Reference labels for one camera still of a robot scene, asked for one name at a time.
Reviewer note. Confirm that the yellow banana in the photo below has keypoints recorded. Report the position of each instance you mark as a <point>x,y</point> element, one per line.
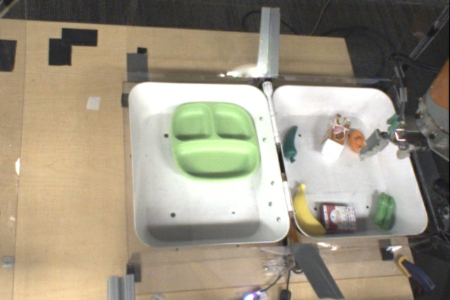
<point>305,212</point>

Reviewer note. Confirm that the maroon carton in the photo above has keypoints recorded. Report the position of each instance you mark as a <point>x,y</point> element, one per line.
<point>337,218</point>

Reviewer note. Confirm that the white plastic tray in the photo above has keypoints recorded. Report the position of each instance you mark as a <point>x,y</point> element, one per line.
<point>355,179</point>
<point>211,207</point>

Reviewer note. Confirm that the light green toy vegetable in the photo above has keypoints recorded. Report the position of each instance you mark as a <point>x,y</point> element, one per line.
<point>385,210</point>

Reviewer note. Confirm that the brown and white carton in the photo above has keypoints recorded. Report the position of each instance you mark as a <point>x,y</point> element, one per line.
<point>335,138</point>

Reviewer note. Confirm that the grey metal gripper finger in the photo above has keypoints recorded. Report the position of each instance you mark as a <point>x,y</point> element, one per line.
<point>373,145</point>

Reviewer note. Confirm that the dark green toy pepper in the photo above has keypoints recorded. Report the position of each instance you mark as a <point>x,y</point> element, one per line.
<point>290,144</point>

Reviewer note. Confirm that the green divided plate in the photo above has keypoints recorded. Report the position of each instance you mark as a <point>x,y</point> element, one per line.
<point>214,154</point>

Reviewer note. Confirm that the pale wood board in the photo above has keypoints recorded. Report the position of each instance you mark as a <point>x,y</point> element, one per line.
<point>211,52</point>

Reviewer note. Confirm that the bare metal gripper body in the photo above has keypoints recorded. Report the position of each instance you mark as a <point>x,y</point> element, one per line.
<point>409,140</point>

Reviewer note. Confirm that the orange toy food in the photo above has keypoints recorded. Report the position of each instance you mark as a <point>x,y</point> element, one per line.
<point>356,141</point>

